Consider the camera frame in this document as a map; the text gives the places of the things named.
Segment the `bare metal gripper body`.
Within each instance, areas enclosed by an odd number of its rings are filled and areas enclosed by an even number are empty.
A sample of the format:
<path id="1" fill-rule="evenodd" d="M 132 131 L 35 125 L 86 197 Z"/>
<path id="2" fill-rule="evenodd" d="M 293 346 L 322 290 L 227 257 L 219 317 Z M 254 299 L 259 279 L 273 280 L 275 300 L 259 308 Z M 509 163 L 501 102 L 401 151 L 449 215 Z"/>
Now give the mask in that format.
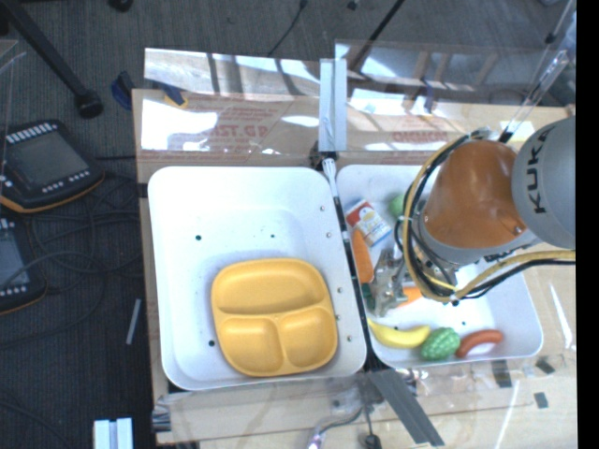
<path id="1" fill-rule="evenodd" d="M 453 297 L 456 292 L 455 274 L 430 259 L 421 261 L 412 250 L 404 252 L 406 269 L 423 297 Z"/>

